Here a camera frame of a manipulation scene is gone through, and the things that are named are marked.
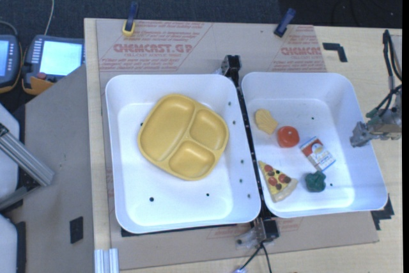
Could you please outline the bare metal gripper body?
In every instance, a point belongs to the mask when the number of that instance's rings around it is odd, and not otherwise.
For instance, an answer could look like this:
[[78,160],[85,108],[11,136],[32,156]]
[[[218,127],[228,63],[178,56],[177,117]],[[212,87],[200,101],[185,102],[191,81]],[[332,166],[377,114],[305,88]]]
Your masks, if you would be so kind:
[[402,134],[401,109],[397,106],[390,109],[379,109],[369,121],[369,130],[378,139],[397,140]]

